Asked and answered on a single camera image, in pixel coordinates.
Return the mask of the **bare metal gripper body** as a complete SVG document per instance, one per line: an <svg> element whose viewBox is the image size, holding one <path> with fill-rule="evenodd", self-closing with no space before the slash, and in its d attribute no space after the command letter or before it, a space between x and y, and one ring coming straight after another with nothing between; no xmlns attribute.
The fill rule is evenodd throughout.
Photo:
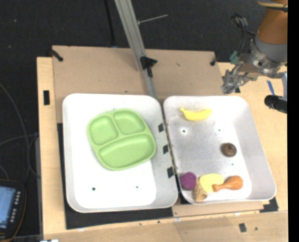
<svg viewBox="0 0 299 242"><path fill-rule="evenodd" d="M250 53L242 53L236 63L236 76L243 82L256 81L260 76L280 79L285 72L281 72L284 63L274 62L263 53L253 50Z"/></svg>

